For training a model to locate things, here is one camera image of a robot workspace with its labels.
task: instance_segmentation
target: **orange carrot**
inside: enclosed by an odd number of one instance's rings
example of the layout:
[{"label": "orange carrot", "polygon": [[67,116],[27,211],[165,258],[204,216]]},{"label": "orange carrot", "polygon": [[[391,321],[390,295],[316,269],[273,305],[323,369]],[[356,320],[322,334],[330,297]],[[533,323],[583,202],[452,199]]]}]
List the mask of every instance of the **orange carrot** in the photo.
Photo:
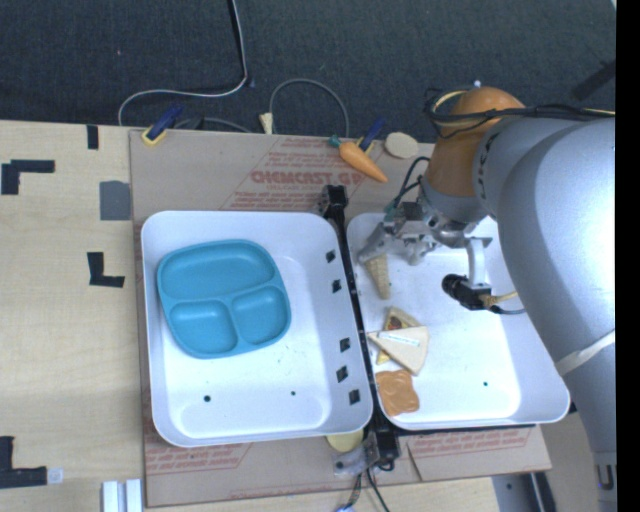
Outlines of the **orange carrot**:
[{"label": "orange carrot", "polygon": [[338,146],[338,151],[342,159],[354,169],[382,183],[389,181],[382,172],[382,169],[380,169],[380,167],[371,160],[369,155],[362,151],[355,142],[342,142],[340,146]]}]

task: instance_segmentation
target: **toy carrot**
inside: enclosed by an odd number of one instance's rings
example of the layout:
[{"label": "toy carrot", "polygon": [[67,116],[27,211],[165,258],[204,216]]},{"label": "toy carrot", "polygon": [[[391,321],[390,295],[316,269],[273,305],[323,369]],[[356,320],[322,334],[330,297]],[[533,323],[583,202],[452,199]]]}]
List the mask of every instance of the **toy carrot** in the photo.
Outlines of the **toy carrot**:
[{"label": "toy carrot", "polygon": [[329,139],[329,144],[337,147],[340,157],[354,169],[382,183],[389,181],[378,164],[371,160],[355,142],[341,142],[338,137],[333,136]]}]

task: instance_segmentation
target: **cardboard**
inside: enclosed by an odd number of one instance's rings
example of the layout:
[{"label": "cardboard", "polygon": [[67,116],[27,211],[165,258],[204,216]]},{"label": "cardboard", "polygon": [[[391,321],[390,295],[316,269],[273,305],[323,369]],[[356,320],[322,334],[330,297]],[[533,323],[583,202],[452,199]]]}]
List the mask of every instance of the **cardboard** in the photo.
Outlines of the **cardboard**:
[{"label": "cardboard", "polygon": [[[178,448],[154,429],[150,410],[140,229],[163,210],[319,211],[324,185],[344,185],[347,222],[379,212],[398,193],[412,160],[384,152],[370,156],[384,170],[382,184],[350,168],[326,139],[170,131],[155,147],[130,132],[130,169],[139,342],[143,390],[146,505],[183,505],[282,494],[351,489],[336,476],[336,453],[324,438]],[[419,145],[417,156],[432,146]],[[538,426],[414,435],[400,440],[402,455],[380,485],[418,483],[550,468]]]}]

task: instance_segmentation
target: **table surface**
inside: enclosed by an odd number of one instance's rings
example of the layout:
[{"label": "table surface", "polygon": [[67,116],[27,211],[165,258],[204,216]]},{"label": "table surface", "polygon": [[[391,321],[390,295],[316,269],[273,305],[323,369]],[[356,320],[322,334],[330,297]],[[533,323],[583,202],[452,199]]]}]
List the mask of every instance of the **table surface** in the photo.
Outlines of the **table surface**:
[{"label": "table surface", "polygon": [[[0,122],[0,162],[55,160],[0,196],[0,435],[13,466],[60,467],[64,482],[0,491],[2,510],[98,510],[101,483],[143,478],[140,367],[131,221],[101,221],[99,184],[129,182],[128,130]],[[88,286],[87,252],[123,288]],[[335,510],[348,492],[172,507],[196,512]],[[499,510],[491,478],[388,486],[391,510]],[[381,510],[363,492],[359,512]]]}]

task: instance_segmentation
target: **blue plate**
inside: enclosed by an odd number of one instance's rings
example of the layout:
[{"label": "blue plate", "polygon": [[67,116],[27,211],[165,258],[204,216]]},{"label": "blue plate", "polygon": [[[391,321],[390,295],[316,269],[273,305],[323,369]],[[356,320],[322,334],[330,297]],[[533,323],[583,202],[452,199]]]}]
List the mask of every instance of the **blue plate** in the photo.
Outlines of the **blue plate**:
[{"label": "blue plate", "polygon": [[158,292],[173,337],[193,357],[228,357],[278,341],[291,308],[273,258],[248,240],[193,245],[167,254]]}]

